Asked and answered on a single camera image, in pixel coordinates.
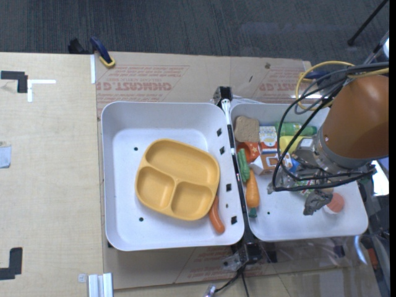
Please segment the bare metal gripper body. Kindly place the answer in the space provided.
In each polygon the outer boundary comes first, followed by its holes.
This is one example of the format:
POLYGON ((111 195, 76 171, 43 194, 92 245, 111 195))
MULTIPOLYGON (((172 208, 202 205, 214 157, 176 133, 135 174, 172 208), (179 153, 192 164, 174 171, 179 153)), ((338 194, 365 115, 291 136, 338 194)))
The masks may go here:
POLYGON ((292 153, 292 157, 298 162, 293 174, 296 184, 312 186, 312 189, 326 194, 332 193, 330 175, 333 174, 333 161, 330 156, 332 154, 323 137, 303 137, 292 153))

